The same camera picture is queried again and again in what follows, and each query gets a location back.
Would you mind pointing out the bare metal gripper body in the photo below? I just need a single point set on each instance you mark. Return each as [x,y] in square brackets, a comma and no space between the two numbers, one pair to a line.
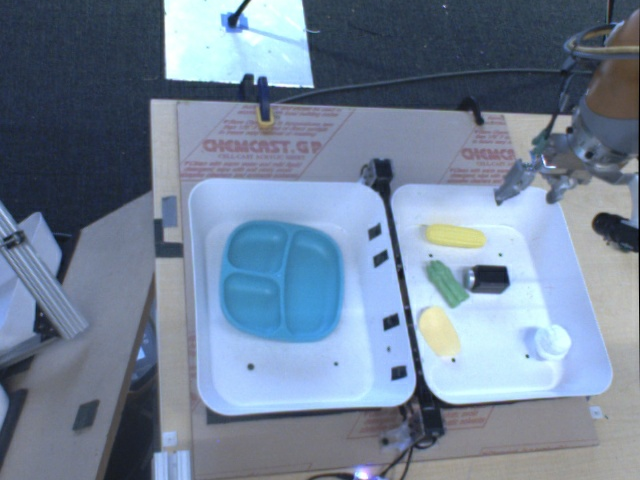
[587,160]

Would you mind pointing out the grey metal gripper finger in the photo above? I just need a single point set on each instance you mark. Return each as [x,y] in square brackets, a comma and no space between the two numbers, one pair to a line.
[559,190]
[512,183]

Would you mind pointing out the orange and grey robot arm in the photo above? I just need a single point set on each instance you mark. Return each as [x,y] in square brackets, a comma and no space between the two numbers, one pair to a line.
[612,93]

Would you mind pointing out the yellow corn cob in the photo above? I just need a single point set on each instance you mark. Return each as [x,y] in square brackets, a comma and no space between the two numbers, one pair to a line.
[455,236]

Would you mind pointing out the black can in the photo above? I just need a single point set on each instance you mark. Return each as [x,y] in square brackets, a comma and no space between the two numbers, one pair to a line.
[490,279]

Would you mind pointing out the green asparagus bundle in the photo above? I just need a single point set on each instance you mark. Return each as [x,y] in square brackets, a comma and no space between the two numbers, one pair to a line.
[446,284]

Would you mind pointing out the thin black rod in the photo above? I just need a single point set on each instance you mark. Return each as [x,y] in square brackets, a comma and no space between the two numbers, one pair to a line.
[400,278]

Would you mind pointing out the white plastic bottle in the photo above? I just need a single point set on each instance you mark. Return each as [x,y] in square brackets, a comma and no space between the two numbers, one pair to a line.
[547,342]

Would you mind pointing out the yellow lemon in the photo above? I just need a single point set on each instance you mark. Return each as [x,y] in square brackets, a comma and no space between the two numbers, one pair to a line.
[439,331]

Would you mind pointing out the white plastic tray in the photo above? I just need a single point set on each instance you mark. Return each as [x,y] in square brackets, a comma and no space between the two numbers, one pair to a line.
[505,368]
[280,368]

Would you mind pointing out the brown cardboard board red print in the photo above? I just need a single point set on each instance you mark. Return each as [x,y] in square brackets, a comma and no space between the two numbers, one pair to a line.
[320,138]

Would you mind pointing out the blue divided plate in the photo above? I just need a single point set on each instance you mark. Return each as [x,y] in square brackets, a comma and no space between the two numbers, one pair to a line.
[310,278]

